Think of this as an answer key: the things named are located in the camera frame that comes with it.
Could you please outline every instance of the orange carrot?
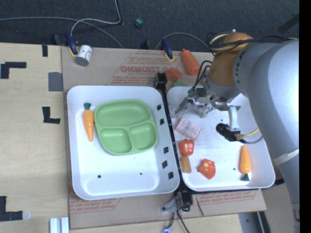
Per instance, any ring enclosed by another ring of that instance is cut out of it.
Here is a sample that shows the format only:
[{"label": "orange carrot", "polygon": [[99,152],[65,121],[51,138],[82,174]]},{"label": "orange carrot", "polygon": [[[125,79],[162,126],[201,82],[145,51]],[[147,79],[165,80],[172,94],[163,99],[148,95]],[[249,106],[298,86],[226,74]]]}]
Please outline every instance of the orange carrot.
[{"label": "orange carrot", "polygon": [[251,160],[245,145],[241,149],[240,171],[244,174],[242,180],[249,181],[248,173],[251,171]]},{"label": "orange carrot", "polygon": [[89,141],[93,141],[94,136],[94,112],[90,110],[91,104],[85,103],[83,112],[83,124],[87,133]]}]

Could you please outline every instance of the wooden table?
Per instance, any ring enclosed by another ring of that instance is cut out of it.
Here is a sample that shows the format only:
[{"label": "wooden table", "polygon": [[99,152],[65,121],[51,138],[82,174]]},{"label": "wooden table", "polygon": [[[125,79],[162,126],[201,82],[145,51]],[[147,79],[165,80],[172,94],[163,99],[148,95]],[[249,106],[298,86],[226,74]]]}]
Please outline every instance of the wooden table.
[{"label": "wooden table", "polygon": [[[7,196],[6,211],[29,211],[30,219],[0,222],[4,233],[48,232],[49,219],[69,216],[62,91],[49,91],[48,74],[62,72],[61,47],[0,43],[0,63],[26,62],[10,68],[0,79],[0,196]],[[60,124],[43,123],[42,107]],[[184,220],[191,233],[241,233],[238,215]],[[161,232],[167,222],[71,230],[73,233]],[[174,233],[185,232],[181,222]]]}]

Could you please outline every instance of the dark background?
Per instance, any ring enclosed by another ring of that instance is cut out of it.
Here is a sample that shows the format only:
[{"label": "dark background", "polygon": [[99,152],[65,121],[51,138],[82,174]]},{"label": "dark background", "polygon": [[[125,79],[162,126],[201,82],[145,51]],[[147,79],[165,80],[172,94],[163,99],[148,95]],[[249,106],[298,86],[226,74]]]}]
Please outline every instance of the dark background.
[{"label": "dark background", "polygon": [[[252,37],[280,35],[299,38],[299,0],[118,0],[122,25],[92,23],[111,34],[124,48],[139,49],[149,39],[155,49],[166,35],[183,32],[207,40],[208,33],[235,29]],[[57,33],[65,44],[74,21],[60,19],[3,20],[12,17],[69,17],[117,21],[114,0],[1,0],[0,42],[52,44]],[[141,29],[134,26],[143,19]],[[85,24],[73,32],[77,45],[120,48],[107,34]],[[208,49],[189,36],[167,38],[173,50]]]}]

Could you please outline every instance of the cardboard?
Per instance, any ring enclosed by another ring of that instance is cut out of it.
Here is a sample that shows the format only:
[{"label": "cardboard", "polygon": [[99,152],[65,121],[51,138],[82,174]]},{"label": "cardboard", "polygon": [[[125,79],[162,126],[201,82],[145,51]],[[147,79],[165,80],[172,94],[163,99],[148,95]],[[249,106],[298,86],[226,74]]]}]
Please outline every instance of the cardboard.
[{"label": "cardboard", "polygon": [[[137,196],[108,200],[83,200],[72,189],[70,148],[66,96],[76,85],[150,85],[158,72],[177,68],[180,81],[187,85],[195,82],[182,62],[181,52],[173,51],[175,61],[169,63],[164,51],[100,49],[94,53],[86,67],[75,63],[67,47],[62,47],[63,88],[66,151],[69,184],[70,228],[88,228],[117,224],[169,220],[171,215],[161,213],[161,205],[173,198],[173,193]],[[211,53],[192,53],[199,63],[212,60]],[[193,205],[184,218],[236,214],[265,210],[261,190],[214,192],[193,195]]]}]

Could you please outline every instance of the green plate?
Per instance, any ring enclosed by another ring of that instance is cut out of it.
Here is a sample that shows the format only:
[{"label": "green plate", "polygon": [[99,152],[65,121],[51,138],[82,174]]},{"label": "green plate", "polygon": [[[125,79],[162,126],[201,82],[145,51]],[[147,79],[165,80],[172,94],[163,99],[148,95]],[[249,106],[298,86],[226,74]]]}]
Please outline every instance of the green plate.
[{"label": "green plate", "polygon": [[139,100],[118,100],[99,105],[95,125],[102,147],[110,154],[143,152],[158,142],[155,119]]}]

